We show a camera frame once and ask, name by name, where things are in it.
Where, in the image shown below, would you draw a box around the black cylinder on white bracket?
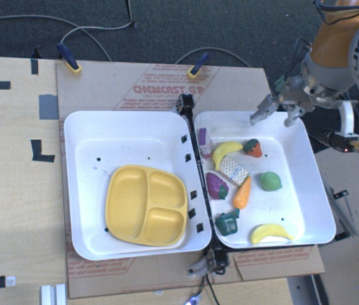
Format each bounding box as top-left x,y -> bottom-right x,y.
317,100 -> 359,153

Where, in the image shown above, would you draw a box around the orange carrot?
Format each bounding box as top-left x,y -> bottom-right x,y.
232,175 -> 252,210

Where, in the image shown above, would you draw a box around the green lime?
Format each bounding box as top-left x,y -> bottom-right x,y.
259,171 -> 283,192

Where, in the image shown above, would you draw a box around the clear bottle purple cap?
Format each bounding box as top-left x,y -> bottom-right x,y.
198,127 -> 213,161

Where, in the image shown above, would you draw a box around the white plastic tray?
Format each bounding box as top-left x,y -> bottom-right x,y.
193,110 -> 337,250
63,110 -> 213,262

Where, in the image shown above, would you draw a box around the red strawberry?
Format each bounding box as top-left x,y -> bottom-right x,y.
243,139 -> 263,158

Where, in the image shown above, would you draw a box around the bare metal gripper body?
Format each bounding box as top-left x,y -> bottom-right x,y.
274,76 -> 344,112

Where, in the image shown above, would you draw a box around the brown cardboard board red print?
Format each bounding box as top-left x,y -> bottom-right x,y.
55,59 -> 326,300

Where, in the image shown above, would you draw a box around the black block with wires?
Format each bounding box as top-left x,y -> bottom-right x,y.
175,93 -> 196,116
206,248 -> 231,275

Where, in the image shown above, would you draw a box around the white patterned packet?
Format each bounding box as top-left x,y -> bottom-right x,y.
218,154 -> 250,187

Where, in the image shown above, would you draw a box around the purple grapes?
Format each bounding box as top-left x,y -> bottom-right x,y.
205,172 -> 229,200

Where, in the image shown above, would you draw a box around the yellow divided plate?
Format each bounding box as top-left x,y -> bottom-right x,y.
104,165 -> 189,247

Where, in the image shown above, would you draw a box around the green bell pepper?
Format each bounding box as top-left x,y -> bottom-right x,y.
215,208 -> 241,236

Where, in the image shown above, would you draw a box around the yellow banana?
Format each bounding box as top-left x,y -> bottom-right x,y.
250,223 -> 294,245
212,141 -> 244,172

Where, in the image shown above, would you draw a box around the thin black rod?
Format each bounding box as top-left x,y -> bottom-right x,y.
185,112 -> 223,254

